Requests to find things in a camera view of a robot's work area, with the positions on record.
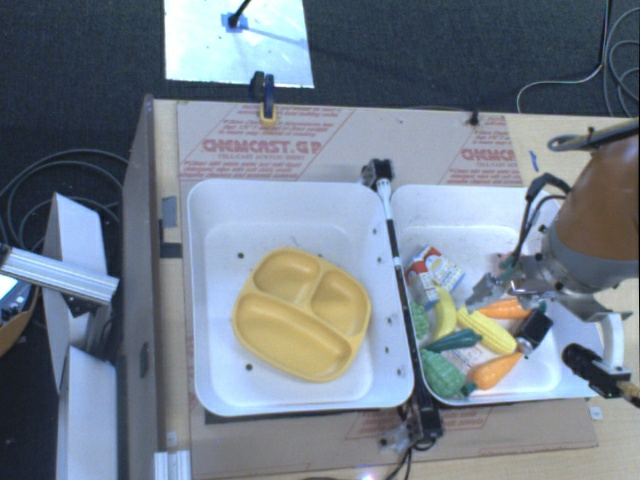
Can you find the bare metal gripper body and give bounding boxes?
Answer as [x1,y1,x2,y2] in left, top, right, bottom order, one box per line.
[503,221,624,320]

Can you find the orange carrot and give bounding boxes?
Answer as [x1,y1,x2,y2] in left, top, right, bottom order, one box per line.
[459,350,524,398]
[477,296,535,320]

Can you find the black and silver block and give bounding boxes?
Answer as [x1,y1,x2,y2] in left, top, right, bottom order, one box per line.
[514,308,555,357]

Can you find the yellow corn cob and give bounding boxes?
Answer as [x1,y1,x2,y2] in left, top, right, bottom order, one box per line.
[455,305,519,356]

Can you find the yellow banana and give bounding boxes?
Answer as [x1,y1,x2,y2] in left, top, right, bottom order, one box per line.
[431,285,459,342]

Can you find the white red and blue carton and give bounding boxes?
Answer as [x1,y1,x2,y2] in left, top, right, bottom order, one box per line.
[403,245,467,310]

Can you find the dark green pepper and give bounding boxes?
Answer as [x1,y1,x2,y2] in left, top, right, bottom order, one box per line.
[424,328,484,354]

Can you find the white packet with orange print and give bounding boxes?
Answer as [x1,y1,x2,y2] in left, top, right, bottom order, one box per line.
[439,343,497,375]

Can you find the green grapes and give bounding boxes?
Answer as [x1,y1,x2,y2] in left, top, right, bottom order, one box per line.
[419,347,469,400]
[409,301,432,340]

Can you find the white plastic tray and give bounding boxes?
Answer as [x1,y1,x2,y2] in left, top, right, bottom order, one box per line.
[186,177,416,418]
[389,183,606,408]

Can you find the thin black and white rod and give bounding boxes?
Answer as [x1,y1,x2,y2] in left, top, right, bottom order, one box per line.
[377,179,429,410]

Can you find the brown cardboard board red print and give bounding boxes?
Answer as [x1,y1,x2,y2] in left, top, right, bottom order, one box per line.
[175,100,600,480]

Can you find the yellow divided plate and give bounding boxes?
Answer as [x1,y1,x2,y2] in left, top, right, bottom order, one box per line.
[231,246,372,384]

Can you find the black cylinder on white bracket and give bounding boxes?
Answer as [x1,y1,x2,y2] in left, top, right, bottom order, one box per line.
[560,311,632,400]

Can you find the black block with thin wires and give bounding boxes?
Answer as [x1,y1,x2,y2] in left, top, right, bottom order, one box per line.
[361,157,397,187]
[416,396,446,442]

